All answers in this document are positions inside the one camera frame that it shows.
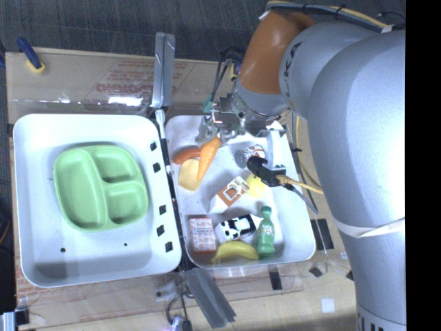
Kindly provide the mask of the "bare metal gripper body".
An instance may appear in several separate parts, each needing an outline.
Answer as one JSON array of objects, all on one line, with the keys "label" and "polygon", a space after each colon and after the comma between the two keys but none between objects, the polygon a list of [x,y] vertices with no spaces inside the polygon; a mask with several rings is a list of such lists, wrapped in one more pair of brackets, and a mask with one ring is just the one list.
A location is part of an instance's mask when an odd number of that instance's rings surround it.
[{"label": "bare metal gripper body", "polygon": [[227,95],[218,99],[210,95],[209,105],[217,128],[255,137],[281,115],[280,95]]}]

